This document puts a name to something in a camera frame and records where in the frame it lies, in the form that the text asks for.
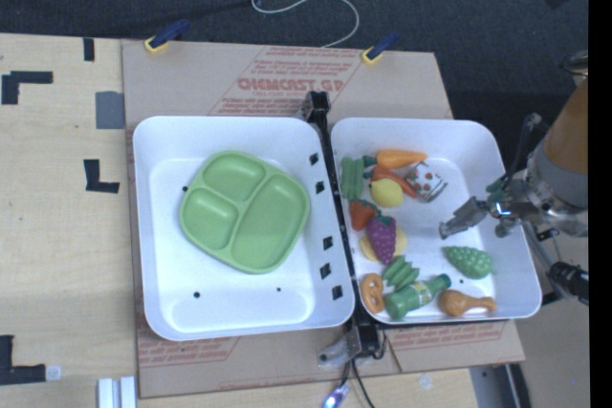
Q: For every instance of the green bottle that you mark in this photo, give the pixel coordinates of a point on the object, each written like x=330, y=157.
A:
x=411, y=298

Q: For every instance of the green divided plate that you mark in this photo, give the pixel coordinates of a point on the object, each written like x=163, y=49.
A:
x=246, y=212

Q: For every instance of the brown chicken drumstick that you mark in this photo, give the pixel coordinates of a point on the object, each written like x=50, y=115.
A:
x=456, y=303

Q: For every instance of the green grapes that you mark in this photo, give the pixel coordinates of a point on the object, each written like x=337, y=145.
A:
x=468, y=262

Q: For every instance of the red strawberry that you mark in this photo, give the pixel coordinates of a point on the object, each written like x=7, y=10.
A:
x=361, y=214

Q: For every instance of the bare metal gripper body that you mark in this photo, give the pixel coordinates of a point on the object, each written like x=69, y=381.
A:
x=550, y=208

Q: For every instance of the brown cardboard board red print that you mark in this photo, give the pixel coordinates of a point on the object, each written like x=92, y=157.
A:
x=191, y=76

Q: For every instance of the green pea pods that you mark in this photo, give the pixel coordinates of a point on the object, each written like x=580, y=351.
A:
x=400, y=272

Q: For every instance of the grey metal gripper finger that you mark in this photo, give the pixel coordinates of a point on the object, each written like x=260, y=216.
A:
x=463, y=217
x=507, y=230

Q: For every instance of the green beans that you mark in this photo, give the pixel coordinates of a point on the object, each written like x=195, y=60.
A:
x=352, y=179

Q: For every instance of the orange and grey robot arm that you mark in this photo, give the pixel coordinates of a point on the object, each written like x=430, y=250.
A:
x=569, y=134

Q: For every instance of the yellow lemon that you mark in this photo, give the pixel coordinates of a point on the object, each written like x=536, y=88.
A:
x=386, y=193

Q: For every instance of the orange pretzel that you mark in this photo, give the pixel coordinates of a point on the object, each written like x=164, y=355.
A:
x=371, y=296

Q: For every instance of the white plastic tray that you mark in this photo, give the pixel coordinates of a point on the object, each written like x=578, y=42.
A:
x=483, y=148
x=162, y=291

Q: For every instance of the thin black rod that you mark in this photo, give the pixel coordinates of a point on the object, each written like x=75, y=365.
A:
x=334, y=186

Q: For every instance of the purple grapes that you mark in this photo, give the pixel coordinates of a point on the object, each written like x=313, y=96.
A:
x=381, y=236

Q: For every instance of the yellow round slice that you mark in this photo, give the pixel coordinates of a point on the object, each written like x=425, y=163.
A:
x=400, y=241

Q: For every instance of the orange carrot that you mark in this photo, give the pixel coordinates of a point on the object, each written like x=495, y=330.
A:
x=394, y=179
x=399, y=157

